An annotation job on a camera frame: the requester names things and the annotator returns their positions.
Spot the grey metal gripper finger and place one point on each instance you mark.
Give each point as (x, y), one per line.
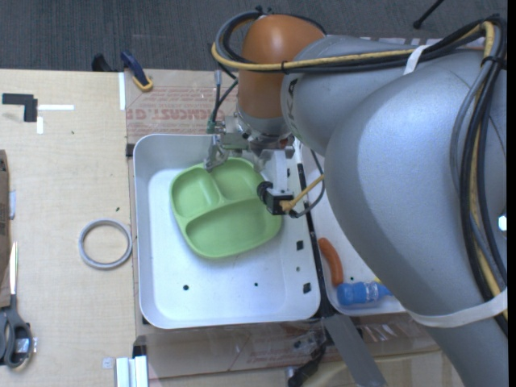
(224, 156)
(211, 160)

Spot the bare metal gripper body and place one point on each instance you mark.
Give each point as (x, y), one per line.
(234, 134)

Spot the green divided plate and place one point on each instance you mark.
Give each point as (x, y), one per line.
(225, 220)

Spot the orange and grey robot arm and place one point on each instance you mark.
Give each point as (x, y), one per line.
(387, 167)

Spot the brown cardboard board red print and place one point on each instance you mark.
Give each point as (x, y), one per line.
(177, 103)

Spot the thin black rod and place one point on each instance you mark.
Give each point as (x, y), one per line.
(314, 240)

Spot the white plastic tray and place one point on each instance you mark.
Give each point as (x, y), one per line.
(225, 296)
(334, 296)

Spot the orange sausage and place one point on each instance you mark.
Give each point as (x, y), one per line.
(332, 260)

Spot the white tape roll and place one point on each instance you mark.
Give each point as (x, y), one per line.
(85, 252)

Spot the clear bottle with blue cap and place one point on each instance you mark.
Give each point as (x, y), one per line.
(354, 294)

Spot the black stand leg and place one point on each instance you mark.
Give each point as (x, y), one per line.
(439, 2)

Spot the black cylinder on white bracket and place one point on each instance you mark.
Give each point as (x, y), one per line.
(278, 192)

